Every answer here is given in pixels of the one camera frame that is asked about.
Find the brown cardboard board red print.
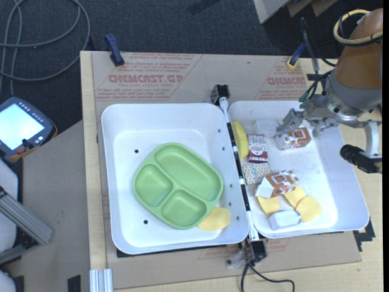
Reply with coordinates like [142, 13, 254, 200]
[91, 52, 363, 289]

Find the yellow oval piece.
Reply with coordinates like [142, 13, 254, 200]
[256, 195, 281, 216]
[197, 206, 232, 232]
[284, 184, 307, 208]
[232, 120, 250, 161]
[295, 195, 323, 223]

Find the black cylinder on white bracket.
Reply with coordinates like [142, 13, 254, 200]
[339, 119, 383, 175]

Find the white plastic tray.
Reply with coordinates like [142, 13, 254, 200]
[227, 100, 370, 240]
[100, 102, 251, 255]

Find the beige patterned packet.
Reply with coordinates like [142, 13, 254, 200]
[242, 162, 272, 186]

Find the orange and white carton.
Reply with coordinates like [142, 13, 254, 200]
[254, 169, 300, 200]
[274, 127, 312, 151]

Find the red and white carton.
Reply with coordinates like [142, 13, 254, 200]
[246, 133, 269, 164]

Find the green divided plate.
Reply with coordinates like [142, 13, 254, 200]
[132, 142, 224, 231]

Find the thin black and white rod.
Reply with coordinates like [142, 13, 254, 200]
[219, 97, 256, 240]

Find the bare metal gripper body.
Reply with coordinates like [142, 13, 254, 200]
[303, 91, 368, 128]

